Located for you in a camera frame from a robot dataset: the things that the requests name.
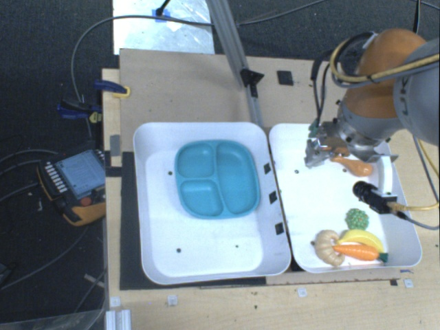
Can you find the blue divided plate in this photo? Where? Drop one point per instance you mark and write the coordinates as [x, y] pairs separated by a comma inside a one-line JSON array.
[[216, 177]]

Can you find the yellow banana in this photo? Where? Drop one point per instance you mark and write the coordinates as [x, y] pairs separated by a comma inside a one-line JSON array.
[[364, 236]]

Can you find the orange chicken drumstick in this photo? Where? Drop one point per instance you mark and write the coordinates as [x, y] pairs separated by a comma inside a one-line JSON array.
[[359, 167]]

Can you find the green grapes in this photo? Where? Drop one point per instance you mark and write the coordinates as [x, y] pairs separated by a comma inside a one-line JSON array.
[[357, 219]]

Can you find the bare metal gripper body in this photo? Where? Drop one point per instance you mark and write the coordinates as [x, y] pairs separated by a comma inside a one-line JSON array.
[[338, 139]]

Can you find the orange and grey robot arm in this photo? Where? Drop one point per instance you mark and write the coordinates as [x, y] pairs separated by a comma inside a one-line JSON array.
[[388, 60]]

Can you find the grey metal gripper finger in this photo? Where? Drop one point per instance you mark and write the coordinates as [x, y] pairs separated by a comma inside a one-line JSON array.
[[312, 155], [326, 156]]

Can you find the beige croissant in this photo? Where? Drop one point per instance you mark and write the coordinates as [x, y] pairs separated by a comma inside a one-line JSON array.
[[326, 249]]

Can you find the black cylinder on white bracket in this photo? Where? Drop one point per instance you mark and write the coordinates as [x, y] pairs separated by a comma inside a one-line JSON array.
[[369, 194]]

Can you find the white plastic tray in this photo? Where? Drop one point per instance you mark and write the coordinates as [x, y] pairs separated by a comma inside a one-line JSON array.
[[206, 249], [319, 201]]

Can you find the brown cardboard board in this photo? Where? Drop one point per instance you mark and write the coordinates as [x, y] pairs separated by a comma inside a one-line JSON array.
[[192, 91]]

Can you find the orange carrot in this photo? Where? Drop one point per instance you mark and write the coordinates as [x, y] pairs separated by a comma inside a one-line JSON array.
[[357, 252]]

